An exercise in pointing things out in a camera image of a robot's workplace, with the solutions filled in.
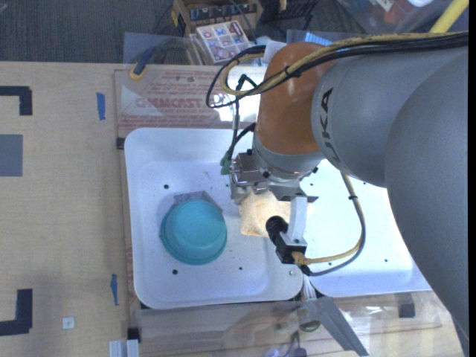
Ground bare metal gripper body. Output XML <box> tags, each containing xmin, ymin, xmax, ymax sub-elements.
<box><xmin>228</xmin><ymin>151</ymin><xmax>320</xmax><ymax>204</ymax></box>

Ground pale yellow toy bread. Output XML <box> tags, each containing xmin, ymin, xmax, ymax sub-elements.
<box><xmin>239</xmin><ymin>191</ymin><xmax>314</xmax><ymax>238</ymax></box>

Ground grey flat packet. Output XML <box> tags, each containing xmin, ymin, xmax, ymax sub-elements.
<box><xmin>173</xmin><ymin>190</ymin><xmax>224</xmax><ymax>215</ymax></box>

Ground white plastic tray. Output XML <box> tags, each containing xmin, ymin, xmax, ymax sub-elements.
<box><xmin>297</xmin><ymin>157</ymin><xmax>434</xmax><ymax>299</ymax></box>
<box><xmin>123</xmin><ymin>126</ymin><xmax>304</xmax><ymax>310</ymax></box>

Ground teal bowl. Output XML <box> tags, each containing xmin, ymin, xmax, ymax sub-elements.
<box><xmin>159</xmin><ymin>199</ymin><xmax>228</xmax><ymax>266</ymax></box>

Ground brown cardboard board red print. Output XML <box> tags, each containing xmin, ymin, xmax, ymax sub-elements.
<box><xmin>112</xmin><ymin>67</ymin><xmax>444</xmax><ymax>349</ymax></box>

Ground black cylinder on white bracket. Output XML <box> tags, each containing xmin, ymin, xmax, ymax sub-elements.
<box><xmin>265</xmin><ymin>196</ymin><xmax>309</xmax><ymax>266</ymax></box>

